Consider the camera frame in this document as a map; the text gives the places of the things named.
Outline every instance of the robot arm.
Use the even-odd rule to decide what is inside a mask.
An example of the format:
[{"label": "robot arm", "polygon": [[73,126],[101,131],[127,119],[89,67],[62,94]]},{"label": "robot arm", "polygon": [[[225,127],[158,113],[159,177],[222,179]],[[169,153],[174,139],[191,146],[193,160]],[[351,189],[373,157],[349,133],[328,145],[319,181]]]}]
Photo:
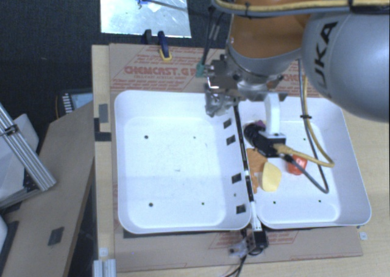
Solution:
[{"label": "robot arm", "polygon": [[[205,70],[209,115],[243,99],[264,101],[289,64],[302,58],[322,95],[361,117],[389,120],[388,4],[352,11],[352,5],[289,12],[254,9],[309,1],[235,0],[232,9],[224,9],[212,0],[217,9],[239,15],[232,16],[225,56]],[[246,9],[235,10],[242,6]]]}]

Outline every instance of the silver square panel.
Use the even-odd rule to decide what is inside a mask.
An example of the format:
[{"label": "silver square panel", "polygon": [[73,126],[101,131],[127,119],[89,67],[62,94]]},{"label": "silver square panel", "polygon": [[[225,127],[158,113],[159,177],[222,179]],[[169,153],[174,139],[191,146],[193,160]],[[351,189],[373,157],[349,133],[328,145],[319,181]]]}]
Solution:
[{"label": "silver square panel", "polygon": [[113,34],[152,35],[164,31],[169,37],[191,38],[186,0],[101,0],[101,31]]}]

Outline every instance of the table surface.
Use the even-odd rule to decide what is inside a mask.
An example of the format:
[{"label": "table surface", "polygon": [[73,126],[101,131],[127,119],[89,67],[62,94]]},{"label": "table surface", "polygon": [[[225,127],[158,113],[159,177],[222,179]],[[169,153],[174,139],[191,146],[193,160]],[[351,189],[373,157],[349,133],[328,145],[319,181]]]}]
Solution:
[{"label": "table surface", "polygon": [[[107,67],[108,48],[94,46],[93,66]],[[108,73],[94,69],[95,100],[104,97],[109,88]],[[99,100],[95,102],[95,117],[98,116]],[[372,208],[372,217],[359,232],[367,235],[361,241],[363,256],[337,259],[319,259],[310,261],[291,261],[262,264],[246,264],[240,274],[245,276],[388,276],[390,272],[390,197],[389,197],[389,125],[357,118],[344,112],[347,127],[356,158],[361,170],[364,185]],[[107,163],[99,161],[99,153],[110,153],[108,145],[97,143],[96,169],[97,187],[106,189],[105,198],[97,198],[98,245],[108,246],[108,256],[113,258],[113,231],[110,230],[108,208],[112,202],[112,191],[109,189],[109,176],[100,175]],[[183,268],[172,270],[155,270],[147,272],[118,273],[118,277],[165,277],[165,276],[224,276],[232,271],[232,266]]]}]

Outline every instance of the red object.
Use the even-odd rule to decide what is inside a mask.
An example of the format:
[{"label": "red object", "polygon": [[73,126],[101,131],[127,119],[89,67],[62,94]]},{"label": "red object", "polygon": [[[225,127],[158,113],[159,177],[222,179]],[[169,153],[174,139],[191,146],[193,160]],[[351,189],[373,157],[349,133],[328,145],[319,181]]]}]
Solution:
[{"label": "red object", "polygon": [[[301,167],[306,168],[307,160],[303,157],[295,156],[293,155],[292,158],[295,162],[297,162]],[[302,172],[294,165],[289,163],[288,164],[288,173],[294,174],[294,175],[301,175]]]}]

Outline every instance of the dark floor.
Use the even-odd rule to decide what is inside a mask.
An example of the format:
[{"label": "dark floor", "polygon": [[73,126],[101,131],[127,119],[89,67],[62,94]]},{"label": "dark floor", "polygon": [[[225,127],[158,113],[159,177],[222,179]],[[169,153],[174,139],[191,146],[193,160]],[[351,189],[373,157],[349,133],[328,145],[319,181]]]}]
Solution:
[{"label": "dark floor", "polygon": [[[209,0],[187,1],[193,37],[168,42],[200,47]],[[140,42],[102,34],[99,9],[99,0],[0,0],[0,102],[13,118],[27,113],[40,136],[55,118],[61,90],[91,87],[91,45]],[[225,22],[216,47],[224,47],[227,28]]]}]

